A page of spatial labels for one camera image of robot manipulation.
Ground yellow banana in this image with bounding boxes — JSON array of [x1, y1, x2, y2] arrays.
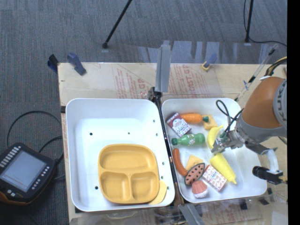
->
[[207, 125, 225, 150]]

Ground pink cupcake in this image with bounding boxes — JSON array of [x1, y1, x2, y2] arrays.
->
[[191, 180, 209, 199]]

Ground brown cardboard board red print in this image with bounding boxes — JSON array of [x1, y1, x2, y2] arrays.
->
[[57, 62, 288, 225]]

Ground orange carrot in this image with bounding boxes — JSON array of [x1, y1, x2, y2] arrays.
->
[[180, 112, 210, 124]]

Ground orange sausage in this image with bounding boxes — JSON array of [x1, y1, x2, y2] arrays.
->
[[172, 148, 188, 177]]

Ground red watermelon slice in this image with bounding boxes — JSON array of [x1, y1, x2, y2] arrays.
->
[[184, 163, 206, 186]]

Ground yellow divided plate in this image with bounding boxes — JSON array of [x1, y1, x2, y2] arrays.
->
[[97, 143, 161, 205]]

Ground white plastic tray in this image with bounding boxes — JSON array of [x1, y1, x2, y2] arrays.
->
[[65, 98, 176, 212], [161, 98, 268, 204]]

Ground green bottle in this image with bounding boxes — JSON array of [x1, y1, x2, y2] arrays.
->
[[171, 133, 206, 147]]

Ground yellow squeeze bottle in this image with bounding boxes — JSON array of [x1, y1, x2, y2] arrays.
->
[[209, 152, 237, 185]]

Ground black cylinder on white bracket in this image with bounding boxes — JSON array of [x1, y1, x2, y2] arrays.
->
[[245, 143, 285, 185]]

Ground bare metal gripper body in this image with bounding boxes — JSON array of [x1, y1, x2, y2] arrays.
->
[[219, 128, 246, 150]]

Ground black tripod leg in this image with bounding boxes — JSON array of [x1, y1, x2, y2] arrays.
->
[[102, 0, 139, 49], [244, 0, 257, 43]]

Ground yellow cheese wedge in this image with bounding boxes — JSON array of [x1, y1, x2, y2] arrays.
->
[[186, 155, 204, 172]]

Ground red and white carton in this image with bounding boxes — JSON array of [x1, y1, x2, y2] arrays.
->
[[165, 112, 192, 138], [202, 165, 228, 192]]

